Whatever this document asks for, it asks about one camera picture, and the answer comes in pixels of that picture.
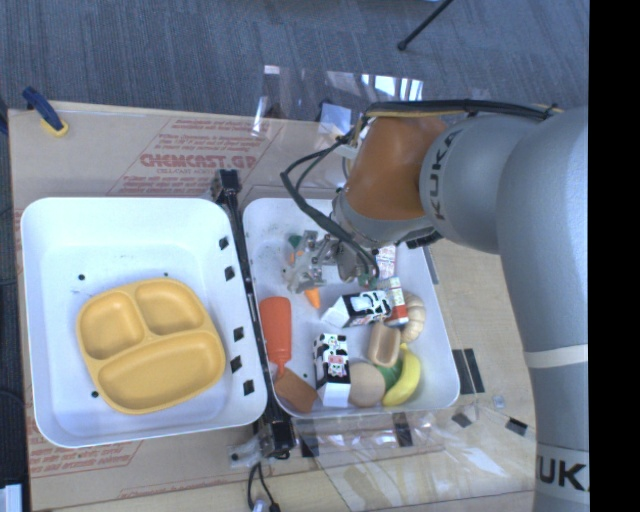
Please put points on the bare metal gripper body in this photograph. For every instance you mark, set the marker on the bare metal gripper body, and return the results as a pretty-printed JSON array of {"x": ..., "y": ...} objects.
[{"x": 350, "y": 265}]

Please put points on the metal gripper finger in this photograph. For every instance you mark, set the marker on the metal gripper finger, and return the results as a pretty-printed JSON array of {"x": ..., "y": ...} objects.
[
  {"x": 315, "y": 245},
  {"x": 299, "y": 278}
]

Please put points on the orange carrot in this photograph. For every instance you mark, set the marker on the orange carrot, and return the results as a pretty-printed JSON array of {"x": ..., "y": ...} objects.
[{"x": 313, "y": 298}]

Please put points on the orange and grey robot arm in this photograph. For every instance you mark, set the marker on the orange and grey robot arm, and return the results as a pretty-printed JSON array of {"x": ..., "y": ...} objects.
[{"x": 500, "y": 190}]

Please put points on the white plastic tray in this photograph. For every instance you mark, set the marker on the white plastic tray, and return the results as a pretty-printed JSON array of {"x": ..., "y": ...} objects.
[
  {"x": 135, "y": 235},
  {"x": 280, "y": 270}
]

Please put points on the white and red packet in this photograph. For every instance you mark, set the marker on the white and red packet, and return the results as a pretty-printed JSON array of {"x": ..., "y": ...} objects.
[{"x": 386, "y": 261}]

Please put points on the long cow print carton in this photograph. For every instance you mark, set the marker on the long cow print carton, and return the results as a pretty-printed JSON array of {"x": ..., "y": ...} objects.
[{"x": 362, "y": 307}]

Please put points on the orange bottle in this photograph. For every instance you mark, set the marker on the orange bottle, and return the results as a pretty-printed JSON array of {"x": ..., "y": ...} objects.
[{"x": 275, "y": 325}]

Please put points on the red and white can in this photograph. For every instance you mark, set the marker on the red and white can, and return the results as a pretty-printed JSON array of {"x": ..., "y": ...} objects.
[{"x": 398, "y": 302}]

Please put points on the beige croissant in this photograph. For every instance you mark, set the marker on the beige croissant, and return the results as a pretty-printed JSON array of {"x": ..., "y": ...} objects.
[{"x": 416, "y": 316}]

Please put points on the brown bread bun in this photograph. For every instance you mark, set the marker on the brown bread bun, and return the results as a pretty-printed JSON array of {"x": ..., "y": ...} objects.
[{"x": 384, "y": 345}]

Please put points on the tall cow print carton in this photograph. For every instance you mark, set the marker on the tall cow print carton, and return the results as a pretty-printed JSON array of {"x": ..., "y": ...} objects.
[{"x": 331, "y": 360}]

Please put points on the brown sausage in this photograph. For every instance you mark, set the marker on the brown sausage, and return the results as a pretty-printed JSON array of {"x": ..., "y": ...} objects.
[{"x": 297, "y": 392}]

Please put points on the green toy vegetable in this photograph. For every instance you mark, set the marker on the green toy vegetable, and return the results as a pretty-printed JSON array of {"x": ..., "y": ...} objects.
[{"x": 393, "y": 374}]

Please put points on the beige round bread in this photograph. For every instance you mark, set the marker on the beige round bread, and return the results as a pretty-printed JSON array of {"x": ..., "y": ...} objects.
[{"x": 365, "y": 385}]

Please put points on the yellow banana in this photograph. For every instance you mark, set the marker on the yellow banana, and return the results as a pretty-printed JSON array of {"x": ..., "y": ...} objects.
[{"x": 407, "y": 377}]

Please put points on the yellow divided plate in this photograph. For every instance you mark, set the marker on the yellow divided plate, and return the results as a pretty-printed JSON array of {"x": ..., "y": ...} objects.
[{"x": 160, "y": 365}]

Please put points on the brown cardboard board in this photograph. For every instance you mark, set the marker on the brown cardboard board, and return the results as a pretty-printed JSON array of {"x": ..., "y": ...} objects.
[{"x": 125, "y": 150}]

